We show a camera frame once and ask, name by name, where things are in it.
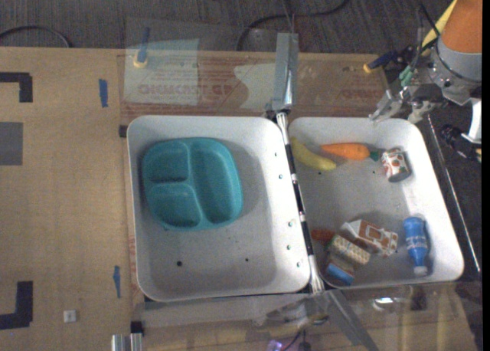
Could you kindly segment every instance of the plastic carrot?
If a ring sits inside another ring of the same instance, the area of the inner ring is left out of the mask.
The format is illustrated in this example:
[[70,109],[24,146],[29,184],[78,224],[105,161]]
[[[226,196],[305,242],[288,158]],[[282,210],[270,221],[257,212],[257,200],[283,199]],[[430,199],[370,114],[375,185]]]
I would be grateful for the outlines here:
[[359,143],[324,144],[320,147],[326,153],[341,156],[346,159],[364,160],[371,157],[377,160],[379,157],[377,152],[372,152],[365,145]]
[[328,229],[313,228],[312,239],[320,242],[330,242],[335,236],[335,231]]

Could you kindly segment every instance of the wooden board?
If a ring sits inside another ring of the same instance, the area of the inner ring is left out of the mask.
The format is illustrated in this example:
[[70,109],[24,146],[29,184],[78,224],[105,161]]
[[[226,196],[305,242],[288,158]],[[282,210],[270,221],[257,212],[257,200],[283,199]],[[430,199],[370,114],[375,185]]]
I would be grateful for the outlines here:
[[[136,51],[119,56],[121,119],[146,114],[259,116],[274,91],[275,53],[152,51],[137,67]],[[300,54],[298,116],[368,116],[387,87],[382,70],[367,74],[373,54]]]

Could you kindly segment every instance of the blue bottle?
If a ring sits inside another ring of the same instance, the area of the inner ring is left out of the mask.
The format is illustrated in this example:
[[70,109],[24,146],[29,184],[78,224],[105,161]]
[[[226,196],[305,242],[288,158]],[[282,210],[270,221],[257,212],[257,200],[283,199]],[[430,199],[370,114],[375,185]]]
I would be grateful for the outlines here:
[[428,246],[424,230],[425,221],[416,217],[406,218],[403,221],[403,228],[405,228],[408,254],[413,260],[413,272],[416,277],[426,276],[428,270],[424,261]]

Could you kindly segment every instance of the plastic banana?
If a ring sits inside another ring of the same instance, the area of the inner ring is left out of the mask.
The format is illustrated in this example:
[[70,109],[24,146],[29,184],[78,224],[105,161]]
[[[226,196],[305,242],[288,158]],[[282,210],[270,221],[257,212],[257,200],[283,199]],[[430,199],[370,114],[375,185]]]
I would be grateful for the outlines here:
[[337,167],[335,162],[324,156],[313,153],[295,137],[291,138],[291,150],[295,160],[298,160],[305,166],[312,167],[313,169],[330,171]]

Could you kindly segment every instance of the white tray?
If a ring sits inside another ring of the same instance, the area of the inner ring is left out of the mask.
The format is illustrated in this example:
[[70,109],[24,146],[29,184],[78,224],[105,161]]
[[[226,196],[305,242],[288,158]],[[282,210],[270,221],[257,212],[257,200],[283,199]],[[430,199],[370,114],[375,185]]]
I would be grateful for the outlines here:
[[[139,176],[146,149],[165,139],[219,139],[234,155],[243,212],[205,231],[166,231],[149,213]],[[153,300],[287,294],[310,270],[279,127],[265,118],[141,116],[128,128],[136,270]]]
[[[365,143],[375,148],[399,146],[405,152],[411,176],[388,182],[380,162],[349,161],[330,172],[295,162],[309,229],[338,231],[346,221],[363,218],[398,233],[398,251],[390,257],[371,256],[355,272],[350,287],[386,287],[399,284],[451,281],[461,276],[464,263],[422,134],[406,120],[374,124],[368,118],[306,117],[292,121],[289,136],[321,153],[327,143]],[[426,220],[430,237],[429,276],[416,278],[404,242],[402,222],[409,216]],[[321,267],[325,252],[318,242],[313,250]]]

